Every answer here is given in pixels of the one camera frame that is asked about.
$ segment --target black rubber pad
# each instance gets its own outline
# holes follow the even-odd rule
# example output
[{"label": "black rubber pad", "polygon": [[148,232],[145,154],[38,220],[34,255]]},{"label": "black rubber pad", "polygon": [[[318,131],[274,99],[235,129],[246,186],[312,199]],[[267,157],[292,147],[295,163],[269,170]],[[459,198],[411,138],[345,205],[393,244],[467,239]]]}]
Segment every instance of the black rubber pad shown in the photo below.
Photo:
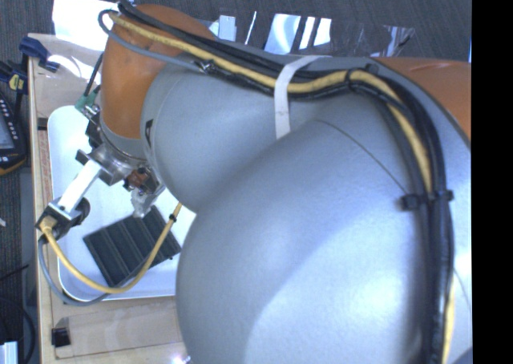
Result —
[{"label": "black rubber pad", "polygon": [[[165,224],[158,208],[152,206],[142,219],[129,216],[83,238],[110,287],[137,273]],[[180,244],[170,232],[151,266],[173,258],[180,250]]]}]

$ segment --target black cable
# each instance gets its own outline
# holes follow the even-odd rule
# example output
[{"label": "black cable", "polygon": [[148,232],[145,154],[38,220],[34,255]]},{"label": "black cable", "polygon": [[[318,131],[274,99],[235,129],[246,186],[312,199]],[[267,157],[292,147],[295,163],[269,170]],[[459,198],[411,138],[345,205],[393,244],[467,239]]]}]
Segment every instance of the black cable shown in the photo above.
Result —
[{"label": "black cable", "polygon": [[431,183],[434,197],[428,200],[429,234],[428,257],[430,266],[430,319],[426,323],[426,332],[430,334],[430,343],[424,347],[424,362],[439,364],[442,362],[444,337],[446,332],[445,312],[450,302],[450,286],[454,270],[454,231],[450,217],[446,172],[442,145],[438,132],[427,114],[426,109],[404,87],[387,80],[403,102],[414,113],[418,129],[431,164]]},{"label": "black cable", "polygon": [[[397,145],[399,146],[399,149],[402,153],[402,158],[405,162],[406,169],[408,170],[410,181],[411,181],[411,194],[414,194],[416,196],[425,196],[427,194],[426,187],[422,178],[422,173],[420,170],[420,167],[418,165],[418,161],[415,159],[413,149],[409,143],[409,141],[406,139],[406,136],[404,134],[404,131],[401,129],[400,125],[398,124],[397,119],[392,114],[391,110],[383,105],[382,103],[376,103],[378,110],[382,113],[383,119],[386,121],[389,129],[391,130],[392,135],[394,136]],[[422,251],[425,254],[426,258],[430,259],[431,254],[431,246],[430,243],[430,210],[428,209],[428,206],[426,203],[420,204],[416,209],[416,216],[418,218],[418,223],[420,226],[420,236],[421,236],[421,242],[423,244]],[[432,285],[432,279],[433,277],[431,274],[427,271],[423,278],[423,280],[426,283],[426,292],[429,292],[430,289],[433,287]],[[432,295],[428,295],[427,300],[432,299]],[[429,309],[425,309],[422,311],[422,317],[420,319],[420,328],[422,331],[422,350],[421,355],[423,357],[426,357],[429,355],[429,347],[426,346],[426,343],[430,340],[430,319],[431,319],[431,312]]]},{"label": "black cable", "polygon": [[7,278],[11,277],[11,276],[14,276],[16,273],[19,273],[21,271],[23,271],[24,269],[26,269],[29,265],[23,265],[22,267],[18,267],[17,269],[7,273],[5,276],[2,276],[0,277],[0,281],[4,281],[6,280]]},{"label": "black cable", "polygon": [[23,362],[25,364],[27,364],[30,361],[30,359],[32,358],[32,354],[34,354],[34,349],[35,349],[36,330],[35,330],[34,321],[32,320],[32,317],[25,311],[25,309],[23,309],[22,307],[17,305],[15,302],[9,300],[8,298],[2,297],[2,296],[0,296],[0,301],[10,305],[11,307],[14,307],[18,311],[20,311],[22,313],[23,317],[26,319],[26,322],[29,325],[30,347],[29,347],[29,351],[28,351],[26,357],[23,359]]},{"label": "black cable", "polygon": [[96,74],[98,73],[99,67],[102,64],[102,60],[103,60],[103,52],[100,54],[100,56],[96,60],[95,67],[93,68],[93,71],[91,73],[91,77],[89,78],[89,82],[87,83],[86,90],[83,92],[84,96],[88,96],[89,95],[89,92],[91,91],[93,83],[95,82]]},{"label": "black cable", "polygon": [[[267,87],[261,83],[250,79],[244,75],[236,75],[232,72],[226,71],[225,69],[218,67],[216,65],[211,65],[205,70],[205,73],[216,77],[218,79],[223,79],[229,81],[230,83],[235,83],[241,86],[244,86],[249,89],[257,90],[264,93],[267,96],[273,97],[274,89],[271,87]],[[405,105],[401,102],[394,99],[392,96],[387,95],[384,91],[377,89],[376,87],[372,87],[369,84],[362,81],[345,81],[343,83],[334,84],[329,87],[324,87],[319,89],[318,91],[311,91],[306,93],[291,93],[289,94],[290,100],[318,100],[324,99],[328,97],[333,97],[336,95],[347,94],[350,92],[359,93],[361,95],[368,95],[374,97],[375,99],[379,99],[380,102],[385,103],[389,106],[395,107],[398,111],[400,111],[406,119],[410,122],[413,121],[413,117],[411,112],[406,109]]]},{"label": "black cable", "polygon": [[92,92],[95,93],[95,94],[98,94],[98,92],[100,91],[100,89],[102,88],[102,85],[98,85],[97,87],[95,87]]},{"label": "black cable", "polygon": [[[200,47],[201,49],[208,50],[216,56],[226,59],[232,63],[236,63],[239,66],[247,67],[254,71],[257,71],[263,75],[277,77],[283,70],[284,64],[275,62],[271,59],[267,59],[260,55],[247,52],[242,49],[238,49],[225,42],[219,42],[210,38],[204,38],[196,34],[191,34],[174,26],[168,25],[160,21],[159,19],[153,18],[152,16],[141,12],[133,6],[129,1],[121,0],[118,4],[119,12],[126,17],[136,20],[139,23],[143,23],[148,26],[155,27],[164,32],[172,34],[179,39],[183,39],[187,43]],[[293,83],[298,83],[301,79],[317,79],[321,75],[327,75],[334,72],[334,70],[323,71],[307,71],[305,68],[301,68],[296,71],[293,78]]]},{"label": "black cable", "polygon": [[[172,63],[172,64],[175,64],[175,65],[178,65],[178,66],[181,66],[181,67],[185,67],[185,68],[187,68],[189,70],[192,70],[192,71],[195,71],[195,72],[200,71],[198,69],[198,66],[193,64],[192,62],[187,62],[187,61],[182,60],[182,59],[180,59],[178,57],[172,57],[172,56],[169,56],[169,55],[165,55],[165,54],[149,51],[148,49],[143,49],[142,47],[138,47],[138,46],[136,46],[136,45],[134,45],[132,43],[129,43],[126,40],[122,39],[118,34],[116,34],[114,32],[113,29],[109,29],[107,27],[107,25],[103,22],[103,16],[105,14],[108,14],[109,12],[112,12],[112,10],[110,10],[110,9],[102,10],[98,14],[98,24],[99,24],[100,28],[103,30],[103,32],[105,32],[105,34],[109,38],[114,39],[121,46],[126,47],[128,50],[134,51],[135,53],[139,53],[139,54],[141,54],[143,56],[147,56],[148,58],[158,59],[158,60],[161,60],[161,61],[163,61],[165,63]],[[198,62],[198,63],[200,62],[200,60],[198,58],[195,58],[195,57],[192,57],[192,58],[194,58],[194,62]]]},{"label": "black cable", "polygon": [[0,316],[0,344],[7,342],[11,339],[9,329],[6,326],[6,322],[3,317]]},{"label": "black cable", "polygon": [[22,100],[23,93],[16,93],[16,100],[14,101],[14,112],[13,112],[13,122],[17,123],[20,117],[20,112],[22,109]]}]

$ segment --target blue clamp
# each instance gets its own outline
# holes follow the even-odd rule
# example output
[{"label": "blue clamp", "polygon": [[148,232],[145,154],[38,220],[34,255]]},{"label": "blue clamp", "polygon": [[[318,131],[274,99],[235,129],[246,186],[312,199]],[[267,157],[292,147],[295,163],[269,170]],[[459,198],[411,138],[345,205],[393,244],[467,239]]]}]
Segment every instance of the blue clamp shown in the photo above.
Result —
[{"label": "blue clamp", "polygon": [[25,36],[25,38],[23,38],[19,43],[18,49],[23,53],[23,55],[39,58],[39,66],[47,69],[48,71],[56,72],[60,66],[56,62],[48,61],[51,53],[37,39]]},{"label": "blue clamp", "polygon": [[50,72],[56,72],[59,64],[49,62],[50,52],[34,38],[24,37],[19,44],[22,52],[22,62],[14,63],[8,60],[7,63],[0,62],[0,81],[6,82],[12,91],[19,95],[28,95],[27,68],[28,58],[38,58],[39,66]]}]

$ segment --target black cable tie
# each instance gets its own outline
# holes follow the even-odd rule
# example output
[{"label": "black cable tie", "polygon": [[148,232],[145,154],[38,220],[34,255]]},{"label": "black cable tie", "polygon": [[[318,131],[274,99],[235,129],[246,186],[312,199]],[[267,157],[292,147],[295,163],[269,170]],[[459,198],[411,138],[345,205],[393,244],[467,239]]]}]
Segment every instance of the black cable tie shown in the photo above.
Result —
[{"label": "black cable tie", "polygon": [[376,76],[379,72],[379,66],[376,63],[367,63],[365,71]]},{"label": "black cable tie", "polygon": [[350,90],[350,91],[354,91],[354,92],[356,92],[356,91],[357,91],[357,89],[355,89],[355,88],[353,87],[354,83],[353,83],[353,81],[351,80],[351,75],[352,75],[352,73],[353,73],[353,72],[355,72],[355,71],[360,71],[360,70],[361,70],[361,68],[360,68],[360,67],[351,67],[351,68],[347,71],[347,73],[345,74],[344,82],[342,82],[342,84],[346,85],[346,86],[349,88],[349,90]]},{"label": "black cable tie", "polygon": [[439,190],[427,194],[407,194],[401,197],[401,204],[403,210],[415,210],[421,204],[441,199],[451,201],[454,199],[454,193],[452,190]]}]

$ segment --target wooden table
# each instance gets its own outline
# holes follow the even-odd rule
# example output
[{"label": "wooden table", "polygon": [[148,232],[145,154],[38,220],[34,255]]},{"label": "wooden table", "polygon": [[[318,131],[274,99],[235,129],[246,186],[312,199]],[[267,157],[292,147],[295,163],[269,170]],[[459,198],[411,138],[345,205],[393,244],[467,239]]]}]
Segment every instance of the wooden table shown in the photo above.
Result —
[{"label": "wooden table", "polygon": [[[41,129],[57,107],[75,104],[88,77],[81,67],[92,67],[99,52],[64,42],[55,36],[31,34],[52,55],[61,55],[62,66],[51,73],[29,61],[30,147],[37,220],[52,197],[51,169],[46,130]],[[36,231],[37,240],[40,233]],[[45,247],[52,277],[57,279],[57,260]],[[67,363],[170,363],[185,357],[174,297],[105,301],[88,307],[65,305],[51,291],[38,266],[38,319],[40,362]],[[67,346],[52,345],[52,330],[65,329]]]}]

